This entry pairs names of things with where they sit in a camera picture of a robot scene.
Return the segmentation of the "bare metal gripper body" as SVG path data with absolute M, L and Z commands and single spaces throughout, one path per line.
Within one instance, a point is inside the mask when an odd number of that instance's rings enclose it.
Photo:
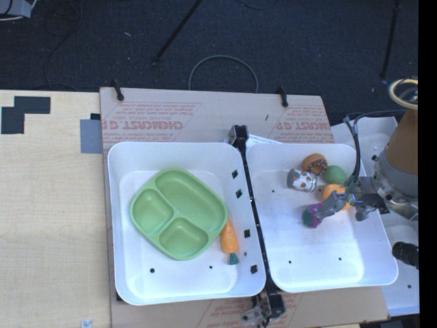
M 349 202 L 353 207 L 356 204 L 373 206 L 380 214 L 395 213 L 409 221 L 419 220 L 417 197 L 405 193 L 386 178 L 361 176 Z

